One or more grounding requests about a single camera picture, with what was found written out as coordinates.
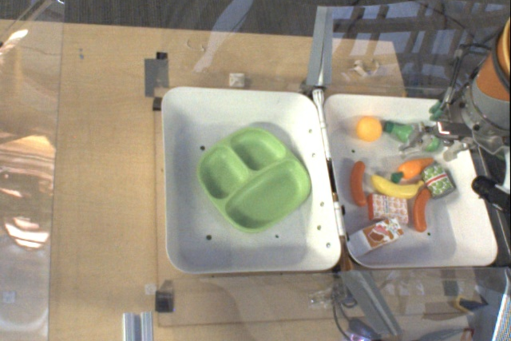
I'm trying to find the white and brown carton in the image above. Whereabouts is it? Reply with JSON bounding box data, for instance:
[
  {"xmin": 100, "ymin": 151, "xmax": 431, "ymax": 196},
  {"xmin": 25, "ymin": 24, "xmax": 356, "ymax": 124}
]
[{"xmin": 347, "ymin": 216, "xmax": 406, "ymax": 258}]

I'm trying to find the white plastic tray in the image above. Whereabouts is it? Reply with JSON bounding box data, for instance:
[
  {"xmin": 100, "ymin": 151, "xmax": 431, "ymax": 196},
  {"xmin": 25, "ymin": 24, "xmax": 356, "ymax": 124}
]
[
  {"xmin": 323, "ymin": 93, "xmax": 499, "ymax": 269},
  {"xmin": 160, "ymin": 85, "xmax": 343, "ymax": 276}
]

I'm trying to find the orange sausage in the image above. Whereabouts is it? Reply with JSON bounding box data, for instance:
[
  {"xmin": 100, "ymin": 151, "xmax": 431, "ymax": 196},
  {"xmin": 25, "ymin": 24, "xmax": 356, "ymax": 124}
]
[
  {"xmin": 350, "ymin": 160, "xmax": 369, "ymax": 208},
  {"xmin": 412, "ymin": 187, "xmax": 433, "ymax": 234}
]

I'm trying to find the green and white can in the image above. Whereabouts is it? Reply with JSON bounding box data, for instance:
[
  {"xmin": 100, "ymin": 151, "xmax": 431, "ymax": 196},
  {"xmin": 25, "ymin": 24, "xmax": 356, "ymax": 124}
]
[{"xmin": 421, "ymin": 164, "xmax": 458, "ymax": 199}]

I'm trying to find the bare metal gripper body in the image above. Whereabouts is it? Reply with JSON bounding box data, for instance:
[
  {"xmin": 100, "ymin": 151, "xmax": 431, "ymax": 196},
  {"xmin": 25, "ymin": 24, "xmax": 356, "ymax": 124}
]
[{"xmin": 434, "ymin": 105, "xmax": 507, "ymax": 155}]

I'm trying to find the orange carrot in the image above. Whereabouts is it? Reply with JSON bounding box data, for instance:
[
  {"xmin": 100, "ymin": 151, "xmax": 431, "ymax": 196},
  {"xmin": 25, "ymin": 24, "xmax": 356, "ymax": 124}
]
[{"xmin": 390, "ymin": 157, "xmax": 435, "ymax": 184}]

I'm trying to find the orange ball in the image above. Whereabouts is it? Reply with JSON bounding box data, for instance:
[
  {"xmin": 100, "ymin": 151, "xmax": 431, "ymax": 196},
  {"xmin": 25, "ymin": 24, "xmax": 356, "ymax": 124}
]
[{"xmin": 355, "ymin": 115, "xmax": 384, "ymax": 143}]

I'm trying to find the green divided plate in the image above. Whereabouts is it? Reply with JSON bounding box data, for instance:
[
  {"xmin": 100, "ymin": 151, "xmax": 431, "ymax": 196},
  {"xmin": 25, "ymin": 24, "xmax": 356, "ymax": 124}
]
[{"xmin": 196, "ymin": 125, "xmax": 313, "ymax": 234}]

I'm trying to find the white packet with orange print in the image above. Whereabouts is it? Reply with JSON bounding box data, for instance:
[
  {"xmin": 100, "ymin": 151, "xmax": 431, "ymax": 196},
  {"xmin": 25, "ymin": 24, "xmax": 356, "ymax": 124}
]
[{"xmin": 366, "ymin": 192, "xmax": 410, "ymax": 225}]

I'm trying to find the yellow banana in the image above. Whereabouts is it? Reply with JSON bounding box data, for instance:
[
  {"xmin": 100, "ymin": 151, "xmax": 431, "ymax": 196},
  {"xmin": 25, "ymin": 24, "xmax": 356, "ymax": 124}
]
[{"xmin": 370, "ymin": 173, "xmax": 426, "ymax": 200}]

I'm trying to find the green plastic bottle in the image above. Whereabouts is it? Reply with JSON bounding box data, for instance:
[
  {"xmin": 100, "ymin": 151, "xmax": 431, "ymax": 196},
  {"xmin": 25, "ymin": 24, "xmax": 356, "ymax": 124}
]
[{"xmin": 382, "ymin": 120, "xmax": 443, "ymax": 153}]

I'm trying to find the black cylinder on white bracket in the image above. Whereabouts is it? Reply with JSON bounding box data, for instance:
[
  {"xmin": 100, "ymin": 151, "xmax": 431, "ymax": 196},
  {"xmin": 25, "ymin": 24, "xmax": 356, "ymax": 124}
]
[{"xmin": 470, "ymin": 165, "xmax": 511, "ymax": 213}]

